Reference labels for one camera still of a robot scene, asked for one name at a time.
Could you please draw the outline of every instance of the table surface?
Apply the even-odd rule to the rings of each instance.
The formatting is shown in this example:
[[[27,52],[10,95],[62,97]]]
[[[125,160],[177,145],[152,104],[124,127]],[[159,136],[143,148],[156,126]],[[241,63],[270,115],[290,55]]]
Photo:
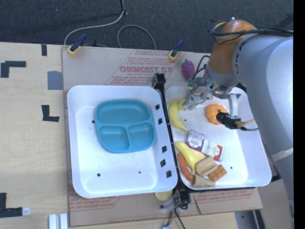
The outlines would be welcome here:
[[[48,215],[69,213],[64,104],[62,90],[48,90],[47,72],[61,72],[61,46],[0,43],[0,62],[26,61],[0,78],[0,192],[7,208],[30,208],[30,215],[0,219],[0,229],[47,228]],[[42,121],[42,105],[59,122]],[[186,228],[236,229],[231,213],[182,217]],[[80,229],[161,228],[167,219],[104,224]],[[171,228],[182,228],[177,218]]]

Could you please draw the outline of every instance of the cardboard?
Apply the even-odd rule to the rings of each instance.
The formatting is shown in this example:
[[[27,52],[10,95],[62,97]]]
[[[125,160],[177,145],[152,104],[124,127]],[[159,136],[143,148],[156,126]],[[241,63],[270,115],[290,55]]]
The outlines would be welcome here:
[[[74,191],[66,96],[69,89],[76,85],[151,85],[155,73],[164,73],[165,90],[174,85],[187,85],[181,65],[188,60],[196,66],[204,54],[179,52],[177,59],[171,62],[168,60],[169,51],[81,47],[77,54],[70,55],[67,48],[62,47],[61,53],[70,226],[168,218],[167,211],[159,211],[159,200],[154,194],[89,199],[82,198]],[[262,208],[256,188],[207,191],[190,195],[191,203],[188,209],[179,211],[180,216]]]

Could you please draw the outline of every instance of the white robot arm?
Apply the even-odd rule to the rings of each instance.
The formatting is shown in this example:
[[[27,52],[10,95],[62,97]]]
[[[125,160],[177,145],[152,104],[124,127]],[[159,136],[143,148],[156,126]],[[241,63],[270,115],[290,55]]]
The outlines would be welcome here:
[[[293,32],[257,30],[242,20],[222,21],[210,31],[220,24],[225,26],[221,33],[213,31],[217,41],[204,76],[193,79],[183,105],[195,106],[192,96],[199,86],[218,98],[228,98],[238,83],[246,88],[266,153],[283,179],[294,228]],[[217,119],[234,128],[229,114],[219,113]]]

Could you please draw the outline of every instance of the sausage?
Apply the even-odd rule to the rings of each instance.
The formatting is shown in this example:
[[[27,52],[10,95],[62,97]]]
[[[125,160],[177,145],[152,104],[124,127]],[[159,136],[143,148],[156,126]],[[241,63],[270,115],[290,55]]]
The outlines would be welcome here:
[[[188,181],[193,182],[195,180],[195,175],[193,175],[187,168],[186,160],[182,153],[178,153],[178,164],[180,166],[180,171],[185,176]]]

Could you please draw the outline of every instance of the blue plate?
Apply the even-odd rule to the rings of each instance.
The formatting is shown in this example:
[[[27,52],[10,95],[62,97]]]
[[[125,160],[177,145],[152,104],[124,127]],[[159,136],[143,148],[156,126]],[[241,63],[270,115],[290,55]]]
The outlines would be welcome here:
[[[121,99],[99,104],[95,123],[102,146],[112,153],[145,150],[156,140],[152,113],[139,100]]]

